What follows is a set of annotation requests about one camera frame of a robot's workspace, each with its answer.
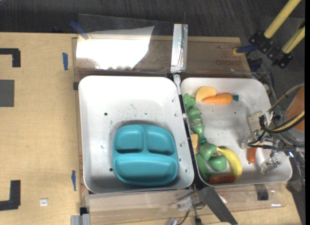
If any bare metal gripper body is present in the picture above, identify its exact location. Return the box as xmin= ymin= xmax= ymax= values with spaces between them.
xmin=263 ymin=133 xmax=293 ymax=156

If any orange sausage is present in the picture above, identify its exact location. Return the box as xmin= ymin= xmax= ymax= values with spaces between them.
xmin=247 ymin=143 xmax=258 ymax=164

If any yellow banana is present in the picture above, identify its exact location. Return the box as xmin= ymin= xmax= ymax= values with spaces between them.
xmin=216 ymin=146 xmax=243 ymax=179

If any white plastic tray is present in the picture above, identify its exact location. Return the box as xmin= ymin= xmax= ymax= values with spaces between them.
xmin=77 ymin=75 xmax=195 ymax=194
xmin=180 ymin=77 xmax=293 ymax=187

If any green pepper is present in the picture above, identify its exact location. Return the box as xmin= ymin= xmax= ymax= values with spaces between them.
xmin=208 ymin=155 xmax=228 ymax=172
xmin=199 ymin=143 xmax=217 ymax=161

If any orange carrot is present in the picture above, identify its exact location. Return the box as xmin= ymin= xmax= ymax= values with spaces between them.
xmin=202 ymin=93 xmax=240 ymax=105

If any green pea pod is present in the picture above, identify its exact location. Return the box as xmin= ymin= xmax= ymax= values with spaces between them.
xmin=195 ymin=153 xmax=212 ymax=182

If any yellow cheese wedge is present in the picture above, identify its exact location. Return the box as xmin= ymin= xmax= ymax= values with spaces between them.
xmin=190 ymin=133 xmax=200 ymax=155

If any green bottle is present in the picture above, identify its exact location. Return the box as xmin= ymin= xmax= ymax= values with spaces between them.
xmin=187 ymin=107 xmax=207 ymax=145

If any yellow biscuit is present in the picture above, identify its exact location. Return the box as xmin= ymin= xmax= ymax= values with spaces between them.
xmin=195 ymin=86 xmax=217 ymax=102

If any thin black and white rod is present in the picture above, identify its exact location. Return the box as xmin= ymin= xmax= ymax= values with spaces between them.
xmin=172 ymin=73 xmax=196 ymax=180

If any blue divided plate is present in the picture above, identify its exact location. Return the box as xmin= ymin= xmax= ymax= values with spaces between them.
xmin=112 ymin=124 xmax=179 ymax=188

